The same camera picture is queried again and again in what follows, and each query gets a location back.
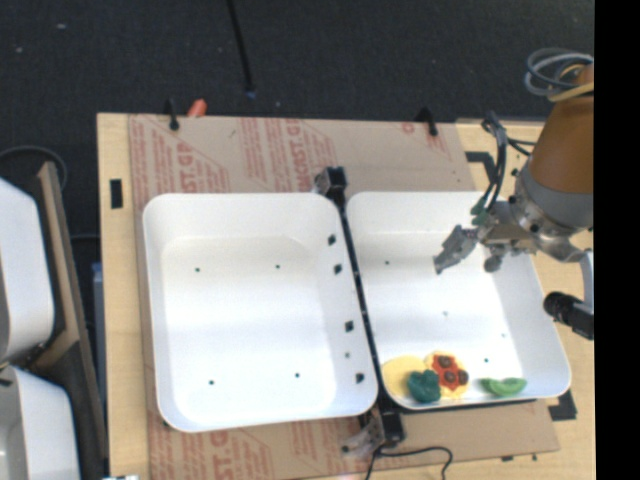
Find black block with thin wires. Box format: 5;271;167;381
313;165;348;198
343;409;407;458

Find pizza slice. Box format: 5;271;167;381
423;350;471;400

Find green broccoli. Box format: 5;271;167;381
406;368;443;405

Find white plastic tray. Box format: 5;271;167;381
344;189;573;412
141;191;380;434

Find black cylinder on white bracket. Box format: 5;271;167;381
543;249;595;341

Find brown cardboard board red print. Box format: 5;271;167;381
126;113;562;480

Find green curved vegetable slice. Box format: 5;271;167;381
479;376;529;398

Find yellow round biscuit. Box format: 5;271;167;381
380;354;427;400

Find thin black rod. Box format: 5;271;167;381
327;187;389;422

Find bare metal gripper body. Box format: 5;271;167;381
476;199;592;265

